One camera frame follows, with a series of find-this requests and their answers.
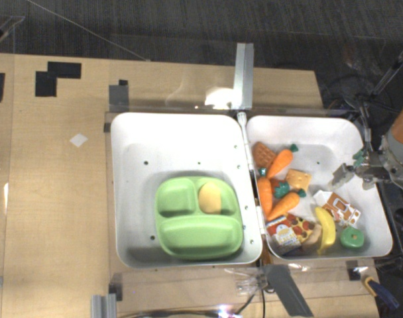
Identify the green doughnut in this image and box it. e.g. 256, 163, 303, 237
339, 227, 366, 250

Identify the red strawberry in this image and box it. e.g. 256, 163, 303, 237
270, 178, 292, 200

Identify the green divided plate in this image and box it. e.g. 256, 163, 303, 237
154, 176, 245, 262

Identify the yellow banana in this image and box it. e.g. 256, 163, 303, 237
314, 206, 337, 256

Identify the white and orange carton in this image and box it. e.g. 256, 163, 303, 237
312, 190, 362, 230

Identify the tan bread piece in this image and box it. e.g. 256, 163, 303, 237
300, 223, 323, 253

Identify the white plastic tray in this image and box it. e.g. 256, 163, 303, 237
109, 111, 264, 270
245, 115, 394, 262

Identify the brown waffle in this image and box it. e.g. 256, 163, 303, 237
251, 140, 277, 170

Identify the red and white packet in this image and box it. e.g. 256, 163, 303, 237
264, 215, 303, 256

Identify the pizza slice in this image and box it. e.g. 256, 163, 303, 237
284, 213, 317, 244

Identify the orange carrot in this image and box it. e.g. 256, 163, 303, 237
266, 188, 308, 223
257, 167, 274, 218
266, 143, 300, 180

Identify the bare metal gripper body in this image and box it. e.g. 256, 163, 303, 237
353, 151, 403, 193

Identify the yellow cracker biscuit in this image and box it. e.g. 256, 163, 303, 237
284, 168, 313, 193

